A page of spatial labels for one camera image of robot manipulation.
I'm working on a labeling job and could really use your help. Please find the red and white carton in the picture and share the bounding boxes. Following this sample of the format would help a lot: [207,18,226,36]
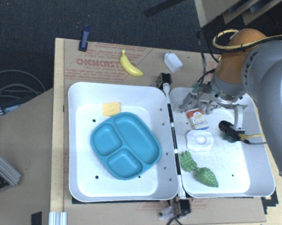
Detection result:
[185,107,211,131]

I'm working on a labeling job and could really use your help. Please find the yellow cheese slice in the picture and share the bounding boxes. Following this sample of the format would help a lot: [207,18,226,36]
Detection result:
[101,100,122,119]

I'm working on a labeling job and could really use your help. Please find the brown cardboard board red print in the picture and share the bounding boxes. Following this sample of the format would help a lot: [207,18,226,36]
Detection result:
[49,39,280,225]

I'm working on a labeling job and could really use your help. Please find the thin black and white rod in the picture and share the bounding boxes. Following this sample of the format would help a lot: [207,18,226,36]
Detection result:
[154,83,195,199]

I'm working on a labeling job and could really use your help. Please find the white plastic tray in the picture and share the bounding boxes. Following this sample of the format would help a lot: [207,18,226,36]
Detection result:
[161,86,282,205]
[59,80,188,210]

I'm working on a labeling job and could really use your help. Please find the green grapes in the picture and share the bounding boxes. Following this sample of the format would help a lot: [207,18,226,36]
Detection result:
[193,166,220,189]

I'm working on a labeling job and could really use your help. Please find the white fried egg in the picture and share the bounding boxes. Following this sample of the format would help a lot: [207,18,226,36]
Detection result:
[185,129,215,154]

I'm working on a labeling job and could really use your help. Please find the white plastic bottle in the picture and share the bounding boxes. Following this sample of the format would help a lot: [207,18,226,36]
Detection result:
[162,51,185,74]

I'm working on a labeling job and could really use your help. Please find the yellow banana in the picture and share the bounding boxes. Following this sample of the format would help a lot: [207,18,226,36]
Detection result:
[118,49,146,78]

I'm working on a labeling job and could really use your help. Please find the blue divided plate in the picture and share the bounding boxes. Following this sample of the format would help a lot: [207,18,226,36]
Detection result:
[87,109,165,183]

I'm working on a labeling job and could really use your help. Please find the green lettuce leaf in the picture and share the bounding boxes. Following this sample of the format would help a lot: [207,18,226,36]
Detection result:
[177,150,200,173]

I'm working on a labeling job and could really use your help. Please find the black cylinder on white bracket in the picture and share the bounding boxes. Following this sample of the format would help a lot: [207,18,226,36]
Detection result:
[217,103,249,143]

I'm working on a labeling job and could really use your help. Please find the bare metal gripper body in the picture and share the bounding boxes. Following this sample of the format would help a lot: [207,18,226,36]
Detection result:
[191,80,244,111]

